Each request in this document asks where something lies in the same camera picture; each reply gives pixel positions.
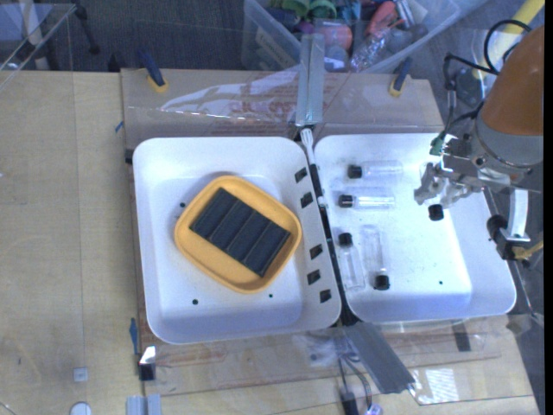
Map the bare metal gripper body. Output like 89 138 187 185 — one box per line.
439 133 537 191

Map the white plastic tray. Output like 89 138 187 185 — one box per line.
131 136 343 346
311 132 518 324

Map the dark ribbed rectangular block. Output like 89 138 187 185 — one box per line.
188 187 292 278

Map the yellow plate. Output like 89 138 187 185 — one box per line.
173 175 303 295

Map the black cylinder on white bracket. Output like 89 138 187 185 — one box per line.
486 184 533 261

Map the black block with thin wires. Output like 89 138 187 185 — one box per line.
340 386 360 415

